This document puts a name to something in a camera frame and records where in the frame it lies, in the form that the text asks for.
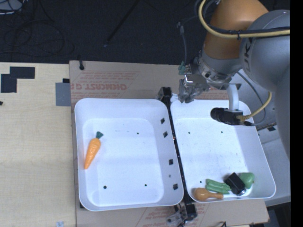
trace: cardboard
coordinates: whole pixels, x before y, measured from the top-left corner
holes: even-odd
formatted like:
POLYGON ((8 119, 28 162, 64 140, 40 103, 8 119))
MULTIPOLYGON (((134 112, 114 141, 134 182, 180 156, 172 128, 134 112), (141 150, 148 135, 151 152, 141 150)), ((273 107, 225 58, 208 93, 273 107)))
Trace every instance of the cardboard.
MULTIPOLYGON (((177 65, 155 65, 120 62, 70 61, 71 110, 78 227, 153 227, 168 226, 166 217, 174 213, 173 206, 108 210, 93 212, 80 207, 78 191, 77 145, 74 106, 82 98, 156 98, 161 87, 171 87, 178 94, 177 65)), ((226 91, 210 90, 200 99, 228 99, 226 91)), ((269 221, 264 200, 196 203, 198 216, 186 226, 210 227, 265 223, 269 221)))

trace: toy carrot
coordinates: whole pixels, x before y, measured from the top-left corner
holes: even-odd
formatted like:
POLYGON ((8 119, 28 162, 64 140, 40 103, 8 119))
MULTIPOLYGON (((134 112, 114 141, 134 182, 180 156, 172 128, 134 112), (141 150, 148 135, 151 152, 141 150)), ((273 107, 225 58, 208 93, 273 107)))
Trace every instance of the toy carrot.
POLYGON ((97 134, 96 134, 96 137, 90 140, 89 147, 88 147, 87 153, 86 153, 84 169, 88 169, 91 162, 95 158, 97 152, 99 151, 100 146, 101 146, 100 138, 102 136, 103 136, 103 134, 98 131, 97 134))

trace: light wood surface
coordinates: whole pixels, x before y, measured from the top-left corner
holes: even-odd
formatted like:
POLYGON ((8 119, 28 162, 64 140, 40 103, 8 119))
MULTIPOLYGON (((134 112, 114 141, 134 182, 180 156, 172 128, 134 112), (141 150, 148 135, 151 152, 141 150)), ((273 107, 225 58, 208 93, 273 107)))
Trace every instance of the light wood surface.
POLYGON ((36 68, 18 79, 16 93, 0 93, 0 226, 76 225, 71 108, 56 106, 55 84, 66 64, 0 63, 36 68))

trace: dark floor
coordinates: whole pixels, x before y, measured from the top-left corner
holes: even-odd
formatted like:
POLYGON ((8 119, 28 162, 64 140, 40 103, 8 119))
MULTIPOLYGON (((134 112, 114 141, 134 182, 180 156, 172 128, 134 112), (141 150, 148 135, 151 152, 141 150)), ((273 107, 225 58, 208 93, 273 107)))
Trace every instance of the dark floor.
MULTIPOLYGON (((206 35, 195 17, 197 0, 18 1, 21 10, 10 11, 0 0, 1 62, 67 64, 80 56, 84 61, 179 65, 185 55, 186 60, 197 55, 206 35), (178 22, 184 23, 186 54, 178 22)), ((290 0, 259 1, 269 11, 290 9, 290 0)), ((270 210, 273 219, 277 211, 270 210)), ((277 227, 290 226, 285 219, 277 227)))

